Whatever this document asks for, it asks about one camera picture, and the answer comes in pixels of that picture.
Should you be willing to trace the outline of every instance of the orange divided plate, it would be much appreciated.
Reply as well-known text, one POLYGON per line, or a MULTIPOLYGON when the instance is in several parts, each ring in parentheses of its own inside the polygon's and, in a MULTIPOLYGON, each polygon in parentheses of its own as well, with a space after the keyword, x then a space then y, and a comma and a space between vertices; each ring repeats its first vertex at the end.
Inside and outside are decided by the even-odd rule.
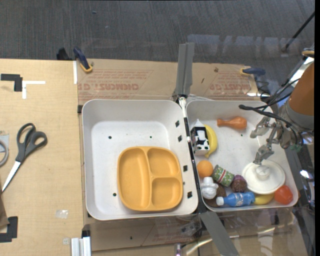
POLYGON ((129 147, 118 158, 117 185, 121 201, 129 209, 172 209, 183 195, 179 160, 166 148, 129 147))

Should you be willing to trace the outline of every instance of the orange ball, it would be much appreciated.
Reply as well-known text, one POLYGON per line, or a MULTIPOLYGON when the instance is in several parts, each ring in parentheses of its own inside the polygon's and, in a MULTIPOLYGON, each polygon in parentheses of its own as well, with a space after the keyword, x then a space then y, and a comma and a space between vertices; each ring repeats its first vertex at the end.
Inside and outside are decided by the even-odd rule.
POLYGON ((201 178, 210 177, 214 172, 214 166, 208 160, 201 160, 197 166, 198 174, 201 178))

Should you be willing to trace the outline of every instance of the banana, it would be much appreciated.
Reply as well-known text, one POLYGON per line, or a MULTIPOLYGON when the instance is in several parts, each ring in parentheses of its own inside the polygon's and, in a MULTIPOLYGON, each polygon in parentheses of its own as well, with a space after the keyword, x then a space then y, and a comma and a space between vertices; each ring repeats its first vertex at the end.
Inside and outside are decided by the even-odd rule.
POLYGON ((275 196, 275 193, 271 194, 255 194, 255 205, 266 205, 268 204, 275 196))
POLYGON ((208 153, 206 153, 204 156, 206 158, 209 158, 210 154, 213 153, 214 151, 216 151, 217 147, 218 147, 218 139, 217 139, 217 135, 214 131, 214 129, 212 129, 209 125, 204 124, 205 130, 206 130, 206 134, 208 136, 208 141, 209 141, 209 146, 210 146, 210 150, 208 153))

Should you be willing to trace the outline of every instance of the green can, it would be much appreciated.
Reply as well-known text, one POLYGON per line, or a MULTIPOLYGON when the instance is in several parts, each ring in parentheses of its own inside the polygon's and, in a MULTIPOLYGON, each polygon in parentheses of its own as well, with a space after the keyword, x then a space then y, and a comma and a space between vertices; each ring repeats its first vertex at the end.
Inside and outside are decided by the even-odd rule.
POLYGON ((219 165, 216 165, 213 169, 212 178, 214 181, 220 183, 225 187, 229 187, 234 180, 235 175, 219 165))

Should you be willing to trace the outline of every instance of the yellow and blue clamp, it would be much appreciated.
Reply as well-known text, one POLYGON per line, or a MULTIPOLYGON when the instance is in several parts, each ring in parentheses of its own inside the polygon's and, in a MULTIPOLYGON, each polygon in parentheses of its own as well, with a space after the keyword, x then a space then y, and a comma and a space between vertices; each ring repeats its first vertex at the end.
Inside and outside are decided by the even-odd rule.
POLYGON ((80 48, 74 47, 73 52, 75 54, 75 58, 79 59, 80 61, 80 67, 83 69, 84 72, 90 73, 92 71, 92 66, 88 63, 85 55, 82 53, 80 48))

